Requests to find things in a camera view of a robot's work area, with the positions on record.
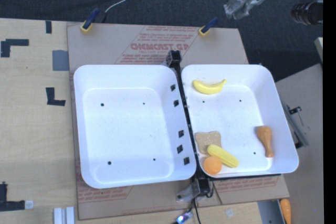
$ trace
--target toy banana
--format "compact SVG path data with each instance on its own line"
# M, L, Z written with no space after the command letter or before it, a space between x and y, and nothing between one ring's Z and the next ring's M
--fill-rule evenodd
M199 80L194 80L193 81L193 86L200 93L213 94L213 93L220 92L225 83L226 83L226 79L222 80L219 83L215 83L215 84L205 84L205 83L203 83Z

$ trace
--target blue clamp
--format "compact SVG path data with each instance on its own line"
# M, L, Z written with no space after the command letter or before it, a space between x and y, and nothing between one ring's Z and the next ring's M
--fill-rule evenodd
M198 30L198 34L202 37L204 37L205 35L208 34L209 29L213 26L215 26L218 23L218 18L215 17L213 18L210 22L208 22L206 25L202 26L199 30Z
M98 8L95 8L90 16L86 19L86 21L81 25L80 27L80 30L82 30L82 32L84 33L87 33L91 27L92 27L92 23L94 22L96 16L98 15L99 13L99 9Z

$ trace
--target toy orange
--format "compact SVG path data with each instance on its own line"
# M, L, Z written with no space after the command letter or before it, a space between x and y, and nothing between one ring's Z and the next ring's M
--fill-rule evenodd
M208 174L215 175L222 169L222 162L216 156L209 156L204 159L203 168Z

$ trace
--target corn cob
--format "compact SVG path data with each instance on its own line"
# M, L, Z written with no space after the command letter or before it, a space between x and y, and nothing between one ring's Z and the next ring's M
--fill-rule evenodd
M234 155L215 144L209 145L207 148L207 152L211 156L218 157L223 164L229 167L234 168L237 167L239 164L239 160Z

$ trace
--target white tray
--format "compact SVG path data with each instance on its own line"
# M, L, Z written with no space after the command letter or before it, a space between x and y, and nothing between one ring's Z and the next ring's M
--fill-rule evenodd
M226 79L216 94L195 90L193 80L212 84ZM214 178L260 176L293 172L299 159L271 73L259 65L190 65L182 81L193 133L219 131L222 147L239 160L236 168L225 165ZM272 129L274 157L265 148L256 127ZM199 161L207 156L198 151Z
M196 170L174 72L88 65L74 75L81 173L93 188L188 179Z

